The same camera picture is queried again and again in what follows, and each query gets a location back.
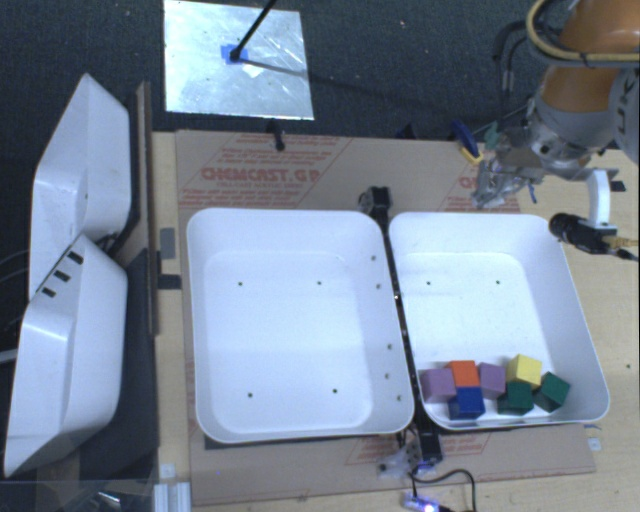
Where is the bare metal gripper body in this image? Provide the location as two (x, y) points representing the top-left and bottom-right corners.
(491, 128), (594, 187)

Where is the white plastic tray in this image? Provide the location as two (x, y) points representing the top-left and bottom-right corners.
(185, 206), (417, 446)
(387, 210), (612, 432)

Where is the brown cardboard board red print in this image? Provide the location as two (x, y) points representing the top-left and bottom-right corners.
(174, 129), (599, 507)

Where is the yellow cube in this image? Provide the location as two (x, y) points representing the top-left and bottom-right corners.
(505, 353), (544, 391)

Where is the orange cube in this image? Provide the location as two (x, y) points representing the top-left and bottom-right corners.
(445, 359), (482, 389)

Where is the purple cube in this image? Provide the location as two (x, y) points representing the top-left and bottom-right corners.
(477, 362), (508, 400)
(418, 368), (458, 404)

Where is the green cube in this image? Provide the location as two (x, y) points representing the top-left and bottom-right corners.
(496, 380), (536, 416)
(532, 370), (572, 414)

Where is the blue cube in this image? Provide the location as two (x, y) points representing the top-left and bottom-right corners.
(446, 385), (487, 421)

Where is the black cylinder on white bracket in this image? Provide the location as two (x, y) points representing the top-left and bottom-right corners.
(548, 168), (620, 255)

